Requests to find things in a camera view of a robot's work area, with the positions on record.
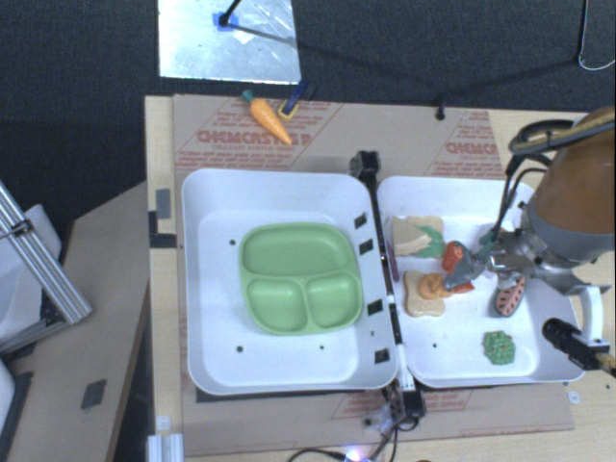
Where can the red pepper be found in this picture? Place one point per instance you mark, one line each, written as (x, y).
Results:
(451, 255)

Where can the brown cardboard board red print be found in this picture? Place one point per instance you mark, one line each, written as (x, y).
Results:
(409, 137)

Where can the black cylinder on white bracket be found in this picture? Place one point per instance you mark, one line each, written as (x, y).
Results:
(570, 340)

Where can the orange croissant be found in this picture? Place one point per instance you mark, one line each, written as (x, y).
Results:
(430, 287)

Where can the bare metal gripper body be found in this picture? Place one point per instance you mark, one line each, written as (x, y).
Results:
(522, 258)

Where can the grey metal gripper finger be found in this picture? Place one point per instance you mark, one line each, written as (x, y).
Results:
(463, 270)

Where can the green grapes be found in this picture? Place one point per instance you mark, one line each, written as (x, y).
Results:
(499, 348)

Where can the orange carrot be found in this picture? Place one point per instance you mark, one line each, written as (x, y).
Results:
(269, 118)

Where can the green divided plate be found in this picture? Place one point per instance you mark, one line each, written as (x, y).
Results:
(298, 277)

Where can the tan bread slice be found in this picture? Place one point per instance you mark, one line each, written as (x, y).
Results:
(418, 306)

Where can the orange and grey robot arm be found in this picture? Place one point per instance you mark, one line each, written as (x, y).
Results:
(577, 195)

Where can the white plastic tray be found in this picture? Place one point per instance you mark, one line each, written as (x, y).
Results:
(457, 349)
(216, 354)

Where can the thin black and white rod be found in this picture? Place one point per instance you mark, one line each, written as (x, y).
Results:
(385, 253)

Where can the sandwich with green lettuce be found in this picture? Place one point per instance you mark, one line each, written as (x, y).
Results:
(409, 236)

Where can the red watermelon slice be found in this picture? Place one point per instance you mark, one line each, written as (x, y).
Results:
(510, 301)

